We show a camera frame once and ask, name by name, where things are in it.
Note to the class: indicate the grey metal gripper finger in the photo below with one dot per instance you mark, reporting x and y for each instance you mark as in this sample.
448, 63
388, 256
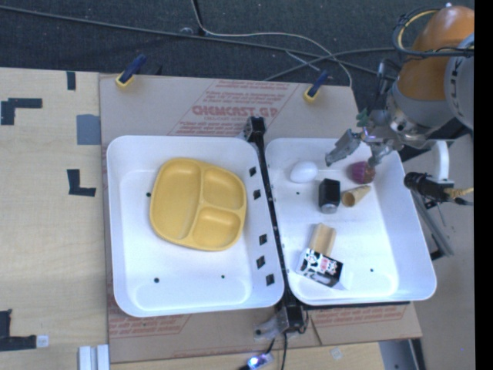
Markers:
341, 148
378, 155

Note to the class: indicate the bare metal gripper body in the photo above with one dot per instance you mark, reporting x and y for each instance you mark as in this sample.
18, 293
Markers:
389, 131

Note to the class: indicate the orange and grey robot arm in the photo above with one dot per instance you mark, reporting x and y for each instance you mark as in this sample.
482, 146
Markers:
431, 71

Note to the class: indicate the purple ice cream scoop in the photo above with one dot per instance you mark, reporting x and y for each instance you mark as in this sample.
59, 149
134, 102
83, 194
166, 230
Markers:
362, 172

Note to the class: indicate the white egg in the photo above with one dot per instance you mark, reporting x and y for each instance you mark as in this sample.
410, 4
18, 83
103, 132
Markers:
303, 171

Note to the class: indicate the tan ice cream cone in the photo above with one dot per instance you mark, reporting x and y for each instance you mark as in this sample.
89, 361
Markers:
354, 196

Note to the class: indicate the black bottle with grey cap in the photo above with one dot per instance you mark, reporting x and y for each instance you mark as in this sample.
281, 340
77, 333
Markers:
329, 195

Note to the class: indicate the white plastic tray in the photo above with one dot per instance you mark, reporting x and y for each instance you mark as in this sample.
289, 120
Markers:
354, 226
185, 226

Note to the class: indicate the tan bread slice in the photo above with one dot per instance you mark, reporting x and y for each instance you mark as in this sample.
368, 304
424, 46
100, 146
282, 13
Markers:
322, 239

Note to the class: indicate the thin black rod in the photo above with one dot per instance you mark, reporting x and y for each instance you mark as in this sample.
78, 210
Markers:
274, 218

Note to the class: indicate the white carton with cow print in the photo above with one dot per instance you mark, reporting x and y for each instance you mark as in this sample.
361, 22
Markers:
321, 267

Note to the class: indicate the brown cardboard board red print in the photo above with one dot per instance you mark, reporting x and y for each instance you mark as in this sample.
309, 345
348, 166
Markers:
227, 102

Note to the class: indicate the yellow divided plate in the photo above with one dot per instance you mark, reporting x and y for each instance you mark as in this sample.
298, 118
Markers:
198, 204

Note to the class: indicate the black cylinder on white bracket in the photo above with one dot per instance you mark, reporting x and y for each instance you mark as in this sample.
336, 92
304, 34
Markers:
433, 179

